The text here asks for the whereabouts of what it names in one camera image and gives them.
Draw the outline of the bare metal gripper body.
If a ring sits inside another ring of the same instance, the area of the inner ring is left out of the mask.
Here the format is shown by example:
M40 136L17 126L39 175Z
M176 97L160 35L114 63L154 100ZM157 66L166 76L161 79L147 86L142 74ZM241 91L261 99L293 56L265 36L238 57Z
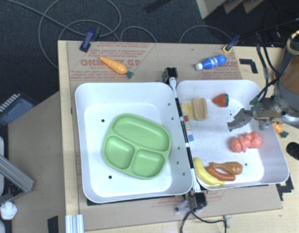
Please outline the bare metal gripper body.
M269 97L262 102L256 102L251 111L261 130L275 122L299 129L299 100Z

